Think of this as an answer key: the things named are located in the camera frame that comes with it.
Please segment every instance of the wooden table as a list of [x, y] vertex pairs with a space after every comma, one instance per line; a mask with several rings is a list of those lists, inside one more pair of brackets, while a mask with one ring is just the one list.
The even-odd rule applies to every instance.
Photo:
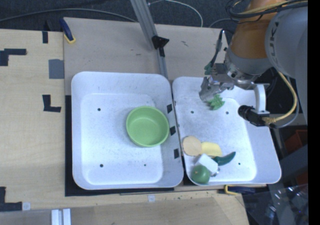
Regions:
[[[165, 47], [169, 79], [202, 77], [203, 67], [191, 69], [188, 55], [196, 49], [198, 55], [193, 60], [206, 65], [220, 30], [156, 27], [172, 42]], [[197, 41], [188, 36], [197, 36]], [[26, 55], [10, 54], [8, 66], [0, 66], [0, 187], [6, 187], [6, 203], [27, 202], [31, 210], [71, 208], [74, 224], [248, 224], [241, 197], [220, 194], [214, 187], [181, 184], [172, 192], [151, 193], [154, 202], [149, 202], [150, 193], [66, 197], [65, 80], [49, 77], [49, 60], [64, 60], [63, 33], [2, 29], [0, 39], [0, 51], [27, 51]], [[191, 52], [177, 51], [175, 43], [193, 47]], [[222, 49], [226, 45], [224, 38]], [[181, 52], [186, 59], [178, 65]], [[43, 95], [50, 95], [51, 106], [61, 107], [61, 111], [44, 111]]]

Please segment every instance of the wooden surface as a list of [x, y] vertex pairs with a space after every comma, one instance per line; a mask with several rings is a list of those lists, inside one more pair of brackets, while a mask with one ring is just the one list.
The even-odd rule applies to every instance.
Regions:
[[[212, 39], [219, 34], [219, 30], [210, 32]], [[107, 206], [115, 210], [123, 207], [128, 214], [118, 218], [122, 224], [130, 218], [130, 212], [143, 213], [145, 207], [150, 207], [153, 214], [161, 208], [165, 220], [160, 219], [159, 224], [176, 224], [172, 223], [176, 221], [173, 210], [195, 220], [205, 211], [214, 218], [214, 210], [219, 210], [226, 222], [220, 224], [248, 224], [239, 198], [218, 194], [212, 187], [180, 185], [174, 192], [154, 193], [153, 203], [148, 202], [146, 193], [65, 197], [65, 83], [49, 78], [49, 60], [64, 59], [63, 34], [49, 32], [48, 43], [43, 43], [40, 31], [2, 29], [0, 39], [0, 50], [27, 49], [26, 56], [10, 55], [8, 66], [0, 66], [0, 186], [6, 187], [7, 203], [29, 202], [32, 210], [101, 207], [91, 209], [94, 214], [103, 213]], [[44, 111], [42, 95], [51, 95], [51, 105], [61, 107], [61, 112]], [[189, 208], [195, 215], [184, 211]], [[132, 224], [147, 224], [150, 216], [142, 215], [141, 219], [144, 223], [137, 219]]]

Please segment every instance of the beige round toy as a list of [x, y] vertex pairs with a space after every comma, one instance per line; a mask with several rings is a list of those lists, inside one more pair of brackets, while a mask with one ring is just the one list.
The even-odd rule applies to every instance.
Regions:
[[201, 141], [194, 136], [187, 136], [183, 139], [183, 151], [188, 156], [198, 156], [202, 153]]

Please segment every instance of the white cable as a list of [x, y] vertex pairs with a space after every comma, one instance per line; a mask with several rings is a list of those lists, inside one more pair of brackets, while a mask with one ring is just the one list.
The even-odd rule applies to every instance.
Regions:
[[182, 3], [182, 2], [179, 2], [179, 1], [175, 1], [175, 0], [163, 0], [163, 1], [168, 1], [168, 2], [172, 2], [172, 3], [176, 3], [176, 4], [183, 5], [183, 6], [185, 6], [185, 7], [188, 7], [188, 8], [190, 8], [190, 9], [192, 9], [192, 10], [195, 11], [195, 12], [198, 14], [198, 16], [200, 17], [200, 20], [201, 20], [201, 26], [200, 26], [200, 27], [201, 27], [201, 28], [203, 27], [203, 25], [204, 25], [204, 20], [203, 20], [201, 14], [200, 14], [195, 8], [193, 8], [192, 6], [190, 6], [190, 5], [186, 4], [186, 3]]

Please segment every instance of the green plate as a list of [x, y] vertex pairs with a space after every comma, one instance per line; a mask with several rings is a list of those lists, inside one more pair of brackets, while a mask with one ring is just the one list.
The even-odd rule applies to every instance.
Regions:
[[130, 139], [140, 147], [162, 144], [169, 136], [166, 116], [152, 106], [136, 107], [126, 118], [126, 131]]

